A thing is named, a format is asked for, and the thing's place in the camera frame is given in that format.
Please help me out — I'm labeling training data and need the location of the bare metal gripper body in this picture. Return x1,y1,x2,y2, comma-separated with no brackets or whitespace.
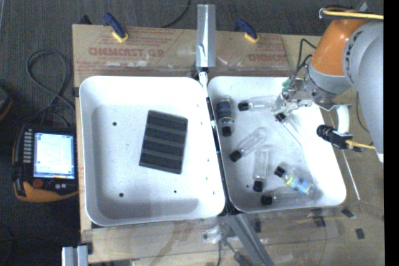
281,77,338,112

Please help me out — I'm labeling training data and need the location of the clear plastic bottle, black cap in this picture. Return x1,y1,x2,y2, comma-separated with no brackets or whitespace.
229,127,267,163
252,145,272,193
274,112,304,148
238,95,279,112
260,188,305,207

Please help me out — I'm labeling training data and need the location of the dark blue labelled bottle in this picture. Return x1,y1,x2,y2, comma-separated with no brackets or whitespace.
216,98,235,138

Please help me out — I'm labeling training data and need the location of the white plastic tray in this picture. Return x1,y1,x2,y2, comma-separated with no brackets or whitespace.
79,75,226,227
206,75,348,214

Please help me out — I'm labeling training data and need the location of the clear bottle, yellow blue label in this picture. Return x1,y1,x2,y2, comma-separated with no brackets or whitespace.
273,165,315,196

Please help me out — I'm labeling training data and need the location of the black ribbed rectangular block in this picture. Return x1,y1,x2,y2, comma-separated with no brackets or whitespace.
138,110,189,175

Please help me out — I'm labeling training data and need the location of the brown cardboard board, red print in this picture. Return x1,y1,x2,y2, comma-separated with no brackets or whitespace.
72,24,385,264

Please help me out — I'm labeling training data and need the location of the black cylinder on white bracket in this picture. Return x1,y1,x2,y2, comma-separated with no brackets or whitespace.
316,104,355,151

